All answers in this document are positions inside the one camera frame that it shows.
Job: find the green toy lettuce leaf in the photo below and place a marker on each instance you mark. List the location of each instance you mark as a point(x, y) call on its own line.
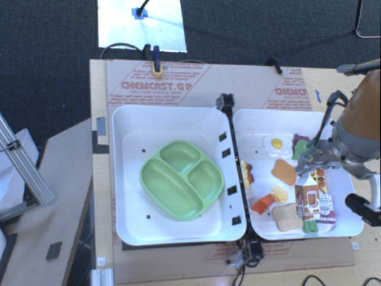
point(299, 150)

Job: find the purple and white packet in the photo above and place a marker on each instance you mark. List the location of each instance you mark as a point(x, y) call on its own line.
point(327, 208)

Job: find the brown and white carton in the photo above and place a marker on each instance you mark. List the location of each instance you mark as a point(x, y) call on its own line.
point(308, 198)

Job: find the tan bread slice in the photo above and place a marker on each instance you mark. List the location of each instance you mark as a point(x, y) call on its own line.
point(285, 217)

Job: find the white plastic tray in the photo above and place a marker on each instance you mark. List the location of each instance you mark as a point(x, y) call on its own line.
point(166, 124)
point(342, 189)

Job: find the white and yellow fried egg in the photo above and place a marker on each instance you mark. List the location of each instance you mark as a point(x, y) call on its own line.
point(276, 147)

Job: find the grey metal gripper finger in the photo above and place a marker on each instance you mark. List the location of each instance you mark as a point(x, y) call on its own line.
point(304, 165)

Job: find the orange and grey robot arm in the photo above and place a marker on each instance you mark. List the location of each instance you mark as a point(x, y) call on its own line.
point(364, 112)

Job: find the red carton of yellow fries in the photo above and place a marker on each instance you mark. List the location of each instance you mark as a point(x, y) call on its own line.
point(265, 203)

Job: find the purple toy leaf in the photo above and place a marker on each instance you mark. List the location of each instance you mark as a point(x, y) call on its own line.
point(298, 138)

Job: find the green toy stalk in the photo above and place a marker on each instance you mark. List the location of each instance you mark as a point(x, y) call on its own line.
point(310, 226)

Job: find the orange toast slice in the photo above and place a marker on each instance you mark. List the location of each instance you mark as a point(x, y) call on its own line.
point(284, 171)

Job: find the black cylinder on white bracket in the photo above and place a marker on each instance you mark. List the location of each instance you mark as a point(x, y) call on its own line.
point(358, 204)

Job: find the green divided plate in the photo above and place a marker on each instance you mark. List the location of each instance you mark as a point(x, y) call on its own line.
point(178, 183)

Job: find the brown cardboard board red print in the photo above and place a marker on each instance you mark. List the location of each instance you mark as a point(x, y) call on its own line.
point(244, 82)

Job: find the thin black and white rod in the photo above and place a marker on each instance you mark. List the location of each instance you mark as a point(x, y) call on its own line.
point(236, 159)

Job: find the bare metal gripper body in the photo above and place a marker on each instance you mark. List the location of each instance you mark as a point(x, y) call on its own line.
point(342, 155)

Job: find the pizza slice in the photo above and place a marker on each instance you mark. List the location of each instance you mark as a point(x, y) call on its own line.
point(321, 179)

